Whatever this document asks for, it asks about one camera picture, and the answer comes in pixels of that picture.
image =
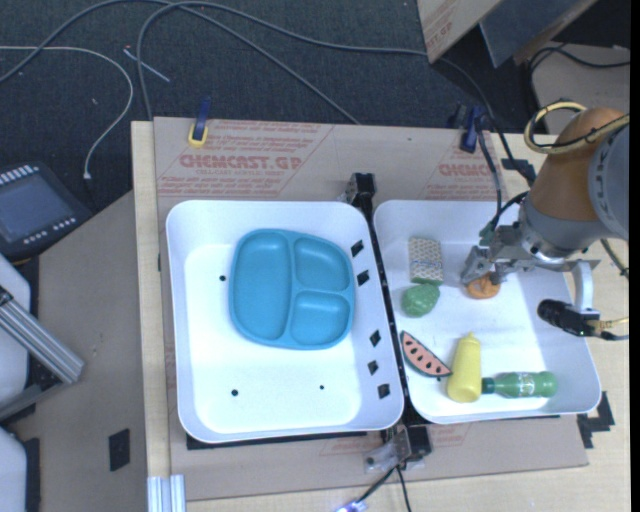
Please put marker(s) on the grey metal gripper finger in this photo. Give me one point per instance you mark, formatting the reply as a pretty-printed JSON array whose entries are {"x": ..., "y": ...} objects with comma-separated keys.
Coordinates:
[
  {"x": 474, "y": 265},
  {"x": 501, "y": 272}
]

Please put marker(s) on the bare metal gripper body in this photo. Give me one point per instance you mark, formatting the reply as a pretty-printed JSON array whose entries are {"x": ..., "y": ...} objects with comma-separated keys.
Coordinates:
[{"x": 507, "y": 247}]

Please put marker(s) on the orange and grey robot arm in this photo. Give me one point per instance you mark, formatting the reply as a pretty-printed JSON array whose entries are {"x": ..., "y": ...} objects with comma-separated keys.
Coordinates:
[{"x": 565, "y": 170}]

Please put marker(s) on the orange toy pretzel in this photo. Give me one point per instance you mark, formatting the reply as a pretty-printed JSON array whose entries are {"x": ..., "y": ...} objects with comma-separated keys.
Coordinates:
[{"x": 482, "y": 291}]

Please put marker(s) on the patterned white carton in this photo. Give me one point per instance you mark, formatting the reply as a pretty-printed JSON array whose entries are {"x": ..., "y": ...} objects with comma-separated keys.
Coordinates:
[{"x": 425, "y": 260}]

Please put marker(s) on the white plastic tray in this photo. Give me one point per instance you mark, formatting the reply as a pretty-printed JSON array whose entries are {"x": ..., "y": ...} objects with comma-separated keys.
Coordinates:
[
  {"x": 510, "y": 330},
  {"x": 280, "y": 390}
]

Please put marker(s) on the green toy vegetable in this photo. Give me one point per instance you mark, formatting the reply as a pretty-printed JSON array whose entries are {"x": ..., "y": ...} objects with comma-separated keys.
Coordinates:
[{"x": 420, "y": 300}]

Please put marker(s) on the yellow mustard bottle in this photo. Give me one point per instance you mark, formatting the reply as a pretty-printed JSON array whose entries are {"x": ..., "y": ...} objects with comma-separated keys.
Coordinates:
[{"x": 465, "y": 372}]

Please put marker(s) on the toy watermelon slice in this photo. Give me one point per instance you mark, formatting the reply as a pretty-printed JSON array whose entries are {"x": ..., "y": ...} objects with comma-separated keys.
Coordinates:
[{"x": 420, "y": 357}]

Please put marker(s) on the green plastic bottle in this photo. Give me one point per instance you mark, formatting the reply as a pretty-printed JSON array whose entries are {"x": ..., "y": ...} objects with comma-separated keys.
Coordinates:
[{"x": 525, "y": 384}]

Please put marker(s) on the brown cardboard board red print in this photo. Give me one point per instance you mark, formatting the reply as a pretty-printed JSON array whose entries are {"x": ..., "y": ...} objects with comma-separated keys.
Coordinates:
[{"x": 310, "y": 155}]

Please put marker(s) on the blue divided plate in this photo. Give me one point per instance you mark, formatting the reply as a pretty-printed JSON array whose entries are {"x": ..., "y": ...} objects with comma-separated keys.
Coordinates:
[{"x": 270, "y": 285}]

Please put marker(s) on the black cylinder on white bracket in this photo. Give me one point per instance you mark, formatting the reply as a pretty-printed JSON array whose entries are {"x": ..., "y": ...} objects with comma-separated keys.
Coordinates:
[{"x": 562, "y": 315}]

